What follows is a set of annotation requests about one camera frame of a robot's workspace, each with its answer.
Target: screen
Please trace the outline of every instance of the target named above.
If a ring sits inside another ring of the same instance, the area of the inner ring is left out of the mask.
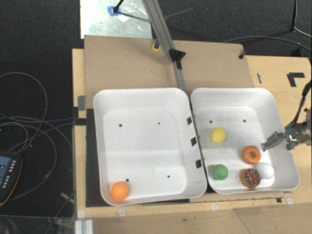
[[[8,168],[8,165],[10,164],[10,161],[11,159],[8,157],[0,156],[0,185],[2,184],[5,172]]]

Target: toy donut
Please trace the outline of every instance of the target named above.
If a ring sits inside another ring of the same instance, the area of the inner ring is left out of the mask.
[[[245,169],[242,173],[242,183],[249,188],[255,188],[260,184],[260,174],[255,169]]]
[[[242,151],[242,158],[247,164],[256,164],[261,159],[261,154],[255,146],[246,146]]]

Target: handheld device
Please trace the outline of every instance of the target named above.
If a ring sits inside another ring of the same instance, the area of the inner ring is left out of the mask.
[[[0,206],[4,205],[20,177],[22,156],[17,152],[0,149]]]

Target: orange ball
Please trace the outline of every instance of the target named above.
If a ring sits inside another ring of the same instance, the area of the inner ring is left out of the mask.
[[[125,182],[117,182],[111,190],[112,197],[117,201],[123,201],[129,195],[129,186]]]

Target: white plastic bin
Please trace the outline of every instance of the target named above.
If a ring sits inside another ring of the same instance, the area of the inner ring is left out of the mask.
[[[191,102],[208,182],[220,194],[293,189],[299,184],[299,174],[291,151],[284,140],[278,146],[262,151],[261,143],[275,131],[284,132],[273,95],[261,88],[219,89],[199,88],[192,92]],[[227,132],[222,143],[211,141],[212,129],[222,127]],[[244,147],[253,145],[261,152],[260,162],[273,166],[275,175],[262,179],[259,186],[249,189],[241,183],[243,169],[255,165],[241,157]],[[229,174],[225,180],[215,180],[211,169],[223,164]]]
[[[101,194],[111,205],[197,197],[207,188],[190,102],[176,88],[103,90],[94,98]],[[111,197],[127,181],[129,196]]]

